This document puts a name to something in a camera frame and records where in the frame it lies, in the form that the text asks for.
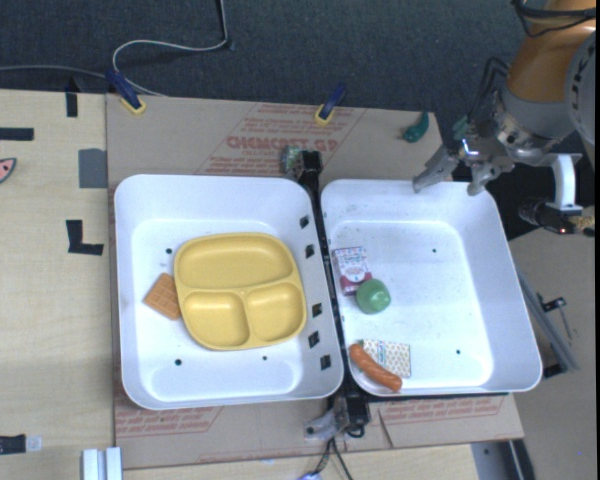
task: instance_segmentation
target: green toy fruit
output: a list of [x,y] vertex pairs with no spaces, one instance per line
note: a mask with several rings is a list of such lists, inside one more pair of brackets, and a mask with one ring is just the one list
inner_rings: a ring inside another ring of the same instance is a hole
[[364,313],[375,314],[387,309],[391,295],[382,281],[369,279],[358,287],[356,301]]

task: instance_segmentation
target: cardboard sheet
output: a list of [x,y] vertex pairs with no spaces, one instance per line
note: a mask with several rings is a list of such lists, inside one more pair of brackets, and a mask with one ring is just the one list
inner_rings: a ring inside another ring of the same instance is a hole
[[[114,95],[106,102],[110,192],[111,300],[114,359],[119,353],[113,193],[140,173],[280,176],[287,145],[321,151],[322,185],[342,178],[410,179],[440,144],[435,117],[426,135],[407,143],[404,130],[420,112],[337,108],[329,125],[313,122],[317,107],[254,102],[146,97],[141,116]],[[134,406],[118,380],[116,445],[125,468],[315,455],[303,423],[321,416],[325,400],[173,411]],[[408,400],[371,404],[364,437],[346,438],[347,451],[388,450],[523,435],[512,396]]]

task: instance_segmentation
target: white cable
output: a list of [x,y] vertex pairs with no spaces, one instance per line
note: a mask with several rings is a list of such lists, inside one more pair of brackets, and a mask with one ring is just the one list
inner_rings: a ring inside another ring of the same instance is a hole
[[[181,50],[181,51],[192,52],[192,53],[212,52],[212,51],[219,50],[220,48],[226,46],[229,43],[229,35],[227,33],[227,19],[226,19],[225,10],[224,10],[224,0],[218,0],[218,2],[219,2],[219,7],[220,7],[220,20],[221,20],[221,25],[222,25],[222,40],[219,43],[217,43],[213,46],[207,46],[207,47],[194,47],[194,46],[184,46],[184,45],[180,45],[180,44],[168,43],[165,41],[155,41],[153,39],[134,39],[132,41],[128,41],[128,42],[124,43],[123,45],[118,46],[118,48],[116,48],[116,50],[113,52],[113,57],[112,57],[113,68],[116,71],[121,72],[121,70],[118,68],[118,55],[120,54],[120,52],[122,52],[122,50],[124,50],[130,46],[137,45],[137,44],[148,44],[148,45],[158,46],[158,47],[162,47],[162,48],[173,48],[175,50]],[[132,81],[131,79],[127,78],[126,76],[125,76],[125,79],[127,80],[127,82],[129,82],[129,84],[134,89],[136,89],[144,94],[151,94],[153,96],[166,96],[165,94],[152,91],[151,89],[147,89],[146,87],[143,87],[142,85],[139,85],[136,82]]]
[[[89,71],[88,69],[76,68],[73,66],[61,66],[59,64],[22,64],[15,66],[0,66],[0,73],[5,73],[8,71],[68,71],[71,73],[78,73],[81,75],[92,76],[95,78],[100,78],[104,81],[107,81],[107,77],[96,71]],[[133,83],[129,82],[129,84],[139,92],[144,92],[144,88]]]

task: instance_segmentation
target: bin hole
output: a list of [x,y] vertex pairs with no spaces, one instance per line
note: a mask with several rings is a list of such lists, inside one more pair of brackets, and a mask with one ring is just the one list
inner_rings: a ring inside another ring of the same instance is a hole
[[320,343],[320,334],[316,331],[309,335],[309,348],[315,347],[318,343]]
[[326,370],[331,366],[331,356],[327,354],[326,356],[322,356],[320,358],[320,369]]

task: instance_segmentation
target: white box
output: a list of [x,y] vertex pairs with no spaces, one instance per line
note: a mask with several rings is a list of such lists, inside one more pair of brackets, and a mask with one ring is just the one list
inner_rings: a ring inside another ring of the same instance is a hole
[[[366,315],[335,283],[345,345],[371,338],[411,347],[412,375],[400,392],[352,368],[364,390],[388,398],[493,394],[539,382],[537,345],[487,192],[470,197],[466,184],[449,182],[415,194],[408,181],[337,180],[323,190],[322,210],[330,250],[363,246],[374,277],[392,296],[389,308]],[[345,365],[302,187],[283,178],[136,175],[116,191],[115,219],[122,380],[138,405],[288,401],[338,389]],[[158,275],[173,272],[181,244],[245,231],[276,236],[296,260],[308,311],[297,337],[250,350],[207,350],[181,320],[143,304]]]

